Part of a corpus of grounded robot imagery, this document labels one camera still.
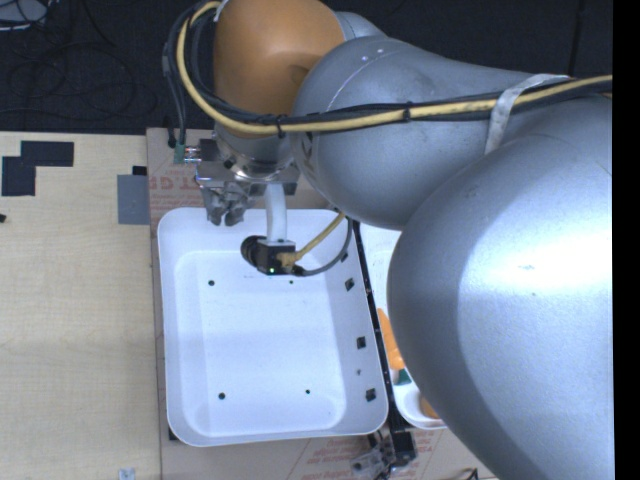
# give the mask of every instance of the yellow cable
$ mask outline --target yellow cable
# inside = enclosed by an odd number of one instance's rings
[[[331,233],[337,226],[342,222],[342,220],[346,217],[344,212],[340,212],[335,219],[331,221],[331,223],[322,230],[321,233],[318,234],[313,240],[311,240],[307,245],[305,245],[302,249],[296,252],[281,252],[278,253],[276,258],[280,260],[280,263],[283,267],[292,267],[296,261],[300,261],[300,259],[307,254],[311,249],[313,249],[316,245],[322,242],[328,235]]]
[[[274,135],[281,132],[329,132],[329,131],[345,131],[355,128],[362,128],[366,126],[375,126],[380,124],[390,124],[394,122],[404,121],[406,119],[418,119],[424,117],[434,117],[439,115],[454,115],[464,114],[468,112],[483,112],[493,109],[496,104],[497,98],[490,98],[486,100],[478,101],[466,101],[456,103],[443,103],[440,105],[425,105],[422,107],[414,107],[405,111],[391,110],[388,112],[382,112],[372,116],[354,117],[351,119],[344,119],[331,122],[317,122],[317,123],[303,123],[303,124],[283,124],[281,126],[266,125],[257,123],[244,123],[231,119],[222,114],[214,107],[212,107],[198,92],[195,85],[189,77],[189,73],[186,68],[184,59],[184,47],[186,41],[187,27],[189,24],[195,23],[195,21],[207,10],[214,9],[220,5],[220,1],[208,2],[202,8],[200,8],[191,18],[185,20],[180,34],[178,35],[178,44],[176,52],[176,61],[178,65],[178,71],[182,79],[182,83],[185,86],[186,91],[194,100],[194,102],[210,117],[215,119],[225,128],[235,131],[241,134],[250,134],[253,137],[247,137],[248,140],[260,138],[264,135]],[[531,103],[549,96],[560,94],[562,92],[577,89],[585,85],[590,85],[599,82],[613,80],[612,75],[603,75],[593,78],[585,78],[574,80],[566,84],[551,86],[547,89],[542,89],[535,93],[520,95],[514,106],[518,106],[524,103]]]

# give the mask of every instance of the black floor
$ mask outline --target black floor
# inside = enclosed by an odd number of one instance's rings
[[[0,21],[0,130],[143,134],[172,118],[162,48],[199,0],[40,1],[50,2],[43,26],[9,30]],[[456,60],[531,73],[612,72],[613,0],[321,1]],[[187,127],[211,123],[190,103]]]

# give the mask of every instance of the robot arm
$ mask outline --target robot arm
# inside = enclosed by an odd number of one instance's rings
[[[175,51],[215,120],[197,176],[210,220],[302,173],[402,231],[390,317],[451,430],[501,480],[613,478],[611,77],[456,62],[315,0],[221,3]],[[207,92],[181,52],[216,10]]]

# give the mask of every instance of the light wood surface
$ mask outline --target light wood surface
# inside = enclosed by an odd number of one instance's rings
[[[0,134],[75,142],[37,167],[36,195],[0,197],[0,478],[160,478],[149,226],[119,225],[117,176],[144,136]]]

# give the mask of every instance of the white container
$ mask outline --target white container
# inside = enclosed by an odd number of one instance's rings
[[[373,299],[376,306],[389,315],[387,308],[387,272],[396,242],[400,238],[400,231],[361,224],[360,236],[369,271]],[[398,412],[408,423],[422,429],[446,427],[441,419],[431,418],[422,412],[420,408],[420,390],[411,379],[411,372],[408,368],[405,368],[405,373],[411,382],[406,384],[396,383],[400,378],[399,371],[391,369],[389,373],[392,379],[393,396]]]
[[[288,238],[305,245],[335,217],[289,210]],[[342,222],[299,263],[340,251]],[[322,274],[267,276],[240,254],[266,234],[266,212],[216,227],[204,208],[168,212],[158,227],[167,414],[192,446],[367,434],[388,399],[357,247]]]

